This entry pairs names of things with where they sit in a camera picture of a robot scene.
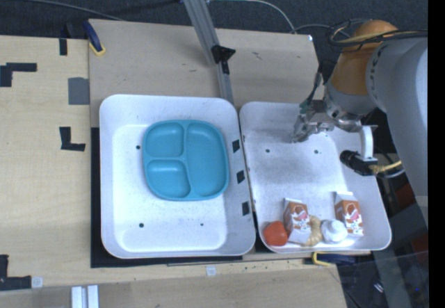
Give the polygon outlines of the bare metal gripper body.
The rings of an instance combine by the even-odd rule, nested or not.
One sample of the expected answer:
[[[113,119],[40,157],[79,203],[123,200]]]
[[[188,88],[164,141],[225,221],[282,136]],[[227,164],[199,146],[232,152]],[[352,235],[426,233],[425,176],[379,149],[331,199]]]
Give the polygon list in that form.
[[[361,128],[361,115],[355,115],[337,106],[330,100],[313,99],[300,105],[299,122],[308,126],[323,123],[323,131],[331,131],[335,127],[347,132],[358,132]]]

